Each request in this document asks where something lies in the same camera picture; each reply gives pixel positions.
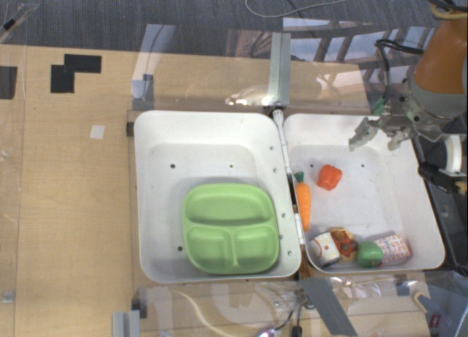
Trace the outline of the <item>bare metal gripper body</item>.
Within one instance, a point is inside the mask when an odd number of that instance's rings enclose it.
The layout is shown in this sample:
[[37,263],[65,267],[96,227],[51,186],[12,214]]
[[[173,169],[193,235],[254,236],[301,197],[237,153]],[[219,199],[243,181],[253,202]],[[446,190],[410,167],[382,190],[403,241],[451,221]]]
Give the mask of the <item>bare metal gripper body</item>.
[[449,118],[436,116],[427,111],[410,93],[398,98],[381,98],[377,102],[379,128],[391,136],[395,131],[408,131],[410,138],[421,136],[431,142],[438,141],[442,128],[450,122]]

